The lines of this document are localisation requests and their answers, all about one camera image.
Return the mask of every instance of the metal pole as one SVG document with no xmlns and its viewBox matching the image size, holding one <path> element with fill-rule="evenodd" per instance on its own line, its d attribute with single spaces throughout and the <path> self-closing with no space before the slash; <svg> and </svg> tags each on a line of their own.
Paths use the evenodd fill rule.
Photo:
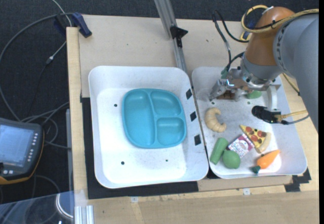
<svg viewBox="0 0 324 224">
<path fill-rule="evenodd" d="M 154 0 L 157 11 L 159 13 L 159 16 L 162 20 L 163 27 L 166 31 L 166 34 L 169 38 L 173 38 L 174 42 L 174 52 L 175 52 L 175 58 L 178 68 L 182 69 L 183 71 L 187 72 L 186 63 L 184 60 L 184 55 L 182 51 L 182 47 L 178 44 L 176 38 L 171 35 L 171 27 L 176 26 L 177 22 L 174 16 L 174 12 L 172 9 L 172 5 L 170 0 Z"/>
</svg>

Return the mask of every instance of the green ball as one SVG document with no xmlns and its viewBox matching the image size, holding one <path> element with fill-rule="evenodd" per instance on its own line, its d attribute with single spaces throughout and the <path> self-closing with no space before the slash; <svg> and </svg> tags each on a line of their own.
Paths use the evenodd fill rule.
<svg viewBox="0 0 324 224">
<path fill-rule="evenodd" d="M 223 163 L 227 168 L 237 169 L 241 159 L 235 151 L 225 150 L 223 153 Z"/>
</svg>

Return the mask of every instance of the robotic arm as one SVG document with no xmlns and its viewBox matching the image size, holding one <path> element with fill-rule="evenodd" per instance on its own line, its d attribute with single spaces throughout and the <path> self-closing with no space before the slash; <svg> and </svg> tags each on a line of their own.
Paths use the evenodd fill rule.
<svg viewBox="0 0 324 224">
<path fill-rule="evenodd" d="M 318 10 L 299 13 L 283 8 L 266 9 L 252 32 L 238 69 L 217 80 L 210 100 L 226 91 L 236 99 L 252 91 L 268 90 L 281 73 L 296 79 L 299 94 L 318 132 Z"/>
</svg>

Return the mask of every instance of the wooden table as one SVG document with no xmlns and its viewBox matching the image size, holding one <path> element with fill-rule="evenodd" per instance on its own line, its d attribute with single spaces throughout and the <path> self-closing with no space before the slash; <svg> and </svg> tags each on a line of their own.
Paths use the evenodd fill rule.
<svg viewBox="0 0 324 224">
<path fill-rule="evenodd" d="M 303 176 L 203 179 L 198 192 L 148 197 L 87 198 L 83 113 L 80 96 L 89 97 L 88 74 L 98 65 L 174 66 L 173 42 L 160 18 L 84 15 L 92 36 L 67 28 L 68 73 L 76 206 L 93 205 L 95 223 L 319 223 L 318 133 L 310 119 L 296 125 L 311 176 L 300 192 L 285 186 Z M 211 21 L 177 20 L 188 30 L 182 38 L 188 75 L 199 66 L 224 66 L 227 51 Z M 227 22 L 234 36 L 239 22 Z M 232 56 L 245 45 L 229 37 Z M 300 97 L 282 79 L 292 112 L 304 110 Z"/>
</svg>

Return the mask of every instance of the device screen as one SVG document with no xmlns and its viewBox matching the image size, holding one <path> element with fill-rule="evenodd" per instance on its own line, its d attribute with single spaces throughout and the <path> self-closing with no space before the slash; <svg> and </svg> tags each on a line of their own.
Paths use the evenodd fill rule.
<svg viewBox="0 0 324 224">
<path fill-rule="evenodd" d="M 23 167 L 34 131 L 0 125 L 0 162 Z"/>
</svg>

